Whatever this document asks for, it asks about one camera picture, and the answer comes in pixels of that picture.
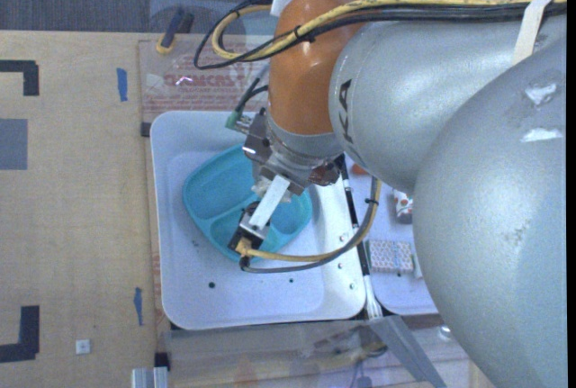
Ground orange patterned packet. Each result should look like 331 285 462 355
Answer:
367 239 415 275

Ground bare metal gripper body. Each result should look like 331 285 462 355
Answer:
242 108 345 197

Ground thin black and white rod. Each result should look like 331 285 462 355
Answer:
337 158 383 320

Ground white carton with orange dots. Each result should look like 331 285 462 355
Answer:
392 189 414 225

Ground white plastic tray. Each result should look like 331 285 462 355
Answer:
343 152 440 317
149 110 368 330

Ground blue divided plate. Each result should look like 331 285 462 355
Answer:
182 142 314 264

